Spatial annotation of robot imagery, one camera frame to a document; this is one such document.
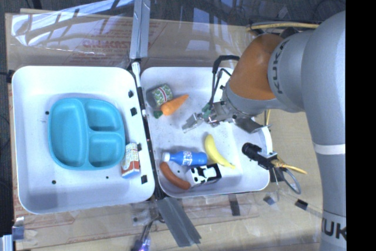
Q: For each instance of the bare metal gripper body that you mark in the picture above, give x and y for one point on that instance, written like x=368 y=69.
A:
x=219 y=114

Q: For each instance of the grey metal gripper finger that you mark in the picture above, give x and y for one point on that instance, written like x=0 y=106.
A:
x=188 y=126
x=197 y=118

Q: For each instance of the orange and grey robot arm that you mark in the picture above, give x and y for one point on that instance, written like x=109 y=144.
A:
x=311 y=73

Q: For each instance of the white plastic tray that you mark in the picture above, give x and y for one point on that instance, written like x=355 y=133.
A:
x=35 y=138
x=176 y=132

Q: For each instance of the orange carrot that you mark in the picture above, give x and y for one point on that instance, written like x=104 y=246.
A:
x=174 y=104

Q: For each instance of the blue bottle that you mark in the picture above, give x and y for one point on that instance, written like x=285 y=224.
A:
x=191 y=158

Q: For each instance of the yellow banana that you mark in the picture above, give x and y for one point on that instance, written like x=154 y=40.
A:
x=214 y=151

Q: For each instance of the green and white can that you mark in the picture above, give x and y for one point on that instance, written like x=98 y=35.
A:
x=161 y=94

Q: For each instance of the black and white carton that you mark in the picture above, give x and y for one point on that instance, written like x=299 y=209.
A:
x=205 y=174

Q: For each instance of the brown sausage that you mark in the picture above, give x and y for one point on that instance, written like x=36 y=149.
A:
x=173 y=177

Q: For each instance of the red and white carton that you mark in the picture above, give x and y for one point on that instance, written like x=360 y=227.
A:
x=130 y=161

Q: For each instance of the blue divided plate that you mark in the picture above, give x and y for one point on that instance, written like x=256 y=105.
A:
x=69 y=132

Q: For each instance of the black cylinder on white bracket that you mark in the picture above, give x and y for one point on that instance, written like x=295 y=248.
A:
x=253 y=151

